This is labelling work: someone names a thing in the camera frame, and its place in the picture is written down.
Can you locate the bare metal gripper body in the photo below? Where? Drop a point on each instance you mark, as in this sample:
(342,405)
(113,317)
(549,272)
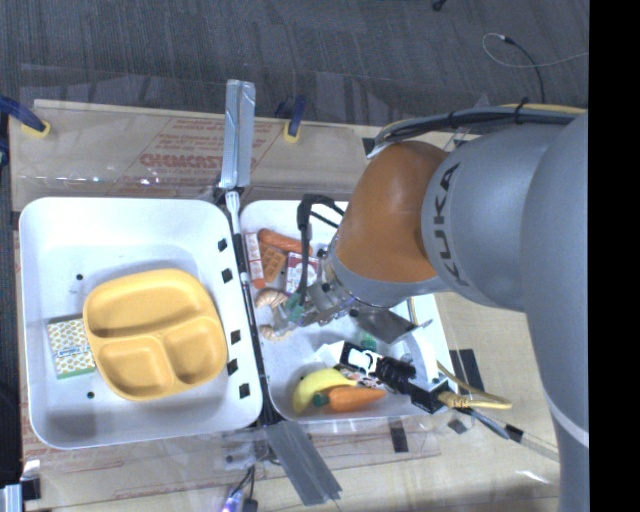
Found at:
(327,302)

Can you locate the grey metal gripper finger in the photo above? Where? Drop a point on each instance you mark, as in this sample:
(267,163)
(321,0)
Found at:
(292,312)
(286,328)

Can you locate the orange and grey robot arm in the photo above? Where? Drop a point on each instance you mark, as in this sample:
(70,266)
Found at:
(475,225)

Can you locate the tan croissant bread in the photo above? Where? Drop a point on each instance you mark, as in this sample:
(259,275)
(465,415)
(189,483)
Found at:
(270,298)
(271,333)

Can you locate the white plastic tray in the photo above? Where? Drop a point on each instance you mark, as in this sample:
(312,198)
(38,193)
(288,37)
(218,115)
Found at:
(140,230)
(300,355)

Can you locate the red and white carton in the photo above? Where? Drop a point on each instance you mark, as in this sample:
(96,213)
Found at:
(296,272)

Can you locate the thin black and white rod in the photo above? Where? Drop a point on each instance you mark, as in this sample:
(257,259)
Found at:
(248,300)

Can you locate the orange waffle biscuit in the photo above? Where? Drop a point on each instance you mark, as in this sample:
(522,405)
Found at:
(273,263)

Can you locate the black and white packet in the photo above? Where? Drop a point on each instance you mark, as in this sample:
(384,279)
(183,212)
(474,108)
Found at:
(356,356)

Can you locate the yellow banana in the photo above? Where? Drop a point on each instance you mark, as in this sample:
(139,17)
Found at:
(312,385)

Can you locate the orange and white packet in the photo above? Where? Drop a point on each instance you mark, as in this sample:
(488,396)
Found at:
(254,260)

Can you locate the orange sausage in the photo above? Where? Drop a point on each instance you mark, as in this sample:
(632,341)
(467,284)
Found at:
(280,241)

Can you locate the orange carrot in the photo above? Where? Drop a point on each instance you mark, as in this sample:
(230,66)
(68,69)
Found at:
(352,398)

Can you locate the yellow divided plate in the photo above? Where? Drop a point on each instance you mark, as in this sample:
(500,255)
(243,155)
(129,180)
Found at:
(150,330)

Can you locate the brown cardboard board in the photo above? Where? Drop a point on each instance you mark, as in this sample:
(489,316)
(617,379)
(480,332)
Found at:
(150,155)

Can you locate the yellow patterned carton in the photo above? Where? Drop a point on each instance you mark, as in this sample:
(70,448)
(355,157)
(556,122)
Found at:
(67,347)

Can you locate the black cylinder on white bracket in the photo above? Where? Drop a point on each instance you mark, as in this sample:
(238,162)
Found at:
(395,372)

